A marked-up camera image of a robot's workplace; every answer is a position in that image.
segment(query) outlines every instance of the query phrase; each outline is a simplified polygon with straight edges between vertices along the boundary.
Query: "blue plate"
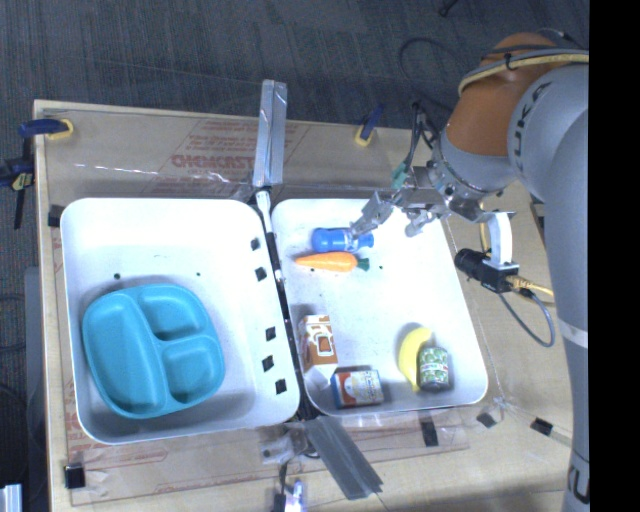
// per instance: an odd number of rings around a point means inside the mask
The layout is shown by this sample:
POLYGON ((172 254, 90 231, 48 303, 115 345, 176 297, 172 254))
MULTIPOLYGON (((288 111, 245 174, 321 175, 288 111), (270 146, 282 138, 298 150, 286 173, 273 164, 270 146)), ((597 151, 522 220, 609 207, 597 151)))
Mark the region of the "blue plate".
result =
POLYGON ((82 342, 100 395, 121 416, 155 418, 213 395, 225 364, 200 299, 172 284, 103 295, 82 319, 82 342))

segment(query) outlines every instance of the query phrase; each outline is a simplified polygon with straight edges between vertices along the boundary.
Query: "can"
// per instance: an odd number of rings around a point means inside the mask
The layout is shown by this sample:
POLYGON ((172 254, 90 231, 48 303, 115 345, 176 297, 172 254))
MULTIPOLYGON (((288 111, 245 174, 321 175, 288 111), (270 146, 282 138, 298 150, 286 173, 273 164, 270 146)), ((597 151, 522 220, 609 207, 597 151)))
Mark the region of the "can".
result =
POLYGON ((418 386, 425 391, 449 388, 449 353, 444 348, 425 345, 420 349, 418 386))
POLYGON ((331 386, 338 409, 381 404, 384 401, 377 370, 337 371, 331 377, 331 386))

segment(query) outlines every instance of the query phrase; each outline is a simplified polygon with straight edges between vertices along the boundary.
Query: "clamp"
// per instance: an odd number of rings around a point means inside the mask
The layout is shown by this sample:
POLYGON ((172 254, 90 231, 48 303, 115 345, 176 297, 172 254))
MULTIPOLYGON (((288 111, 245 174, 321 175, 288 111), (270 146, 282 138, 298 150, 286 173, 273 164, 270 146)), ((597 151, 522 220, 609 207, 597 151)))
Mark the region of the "clamp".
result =
POLYGON ((383 111, 384 105, 380 104, 364 117, 354 137, 356 144, 367 147, 371 143, 373 130, 378 124, 383 111))
POLYGON ((18 134, 24 139, 22 155, 18 158, 0 160, 0 187, 10 187, 18 193, 13 229, 22 224, 25 189, 35 182, 35 165, 32 155, 32 138, 36 135, 47 135, 51 139, 67 137, 73 132, 73 125, 67 119, 34 119, 22 123, 18 134))

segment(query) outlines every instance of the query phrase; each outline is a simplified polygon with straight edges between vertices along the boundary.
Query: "orange carrot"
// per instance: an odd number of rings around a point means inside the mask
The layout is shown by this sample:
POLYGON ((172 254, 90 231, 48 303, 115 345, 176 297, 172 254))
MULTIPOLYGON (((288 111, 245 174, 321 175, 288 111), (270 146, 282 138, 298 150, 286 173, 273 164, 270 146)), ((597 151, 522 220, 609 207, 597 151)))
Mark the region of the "orange carrot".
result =
POLYGON ((334 272, 351 272, 358 267, 369 270, 369 259, 358 259, 350 252, 334 251, 300 256, 295 259, 298 265, 312 267, 323 270, 333 270, 334 272))

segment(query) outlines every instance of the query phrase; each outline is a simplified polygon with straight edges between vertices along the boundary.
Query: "yellow banana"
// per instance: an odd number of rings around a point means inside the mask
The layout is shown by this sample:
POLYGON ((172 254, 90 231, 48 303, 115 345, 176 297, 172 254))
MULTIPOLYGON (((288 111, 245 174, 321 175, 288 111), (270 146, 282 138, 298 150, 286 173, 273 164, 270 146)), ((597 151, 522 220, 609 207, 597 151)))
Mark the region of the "yellow banana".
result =
POLYGON ((418 350, 423 343, 431 338, 431 329, 418 327, 407 334, 400 345, 398 367, 402 374, 411 382, 413 391, 418 391, 418 350))

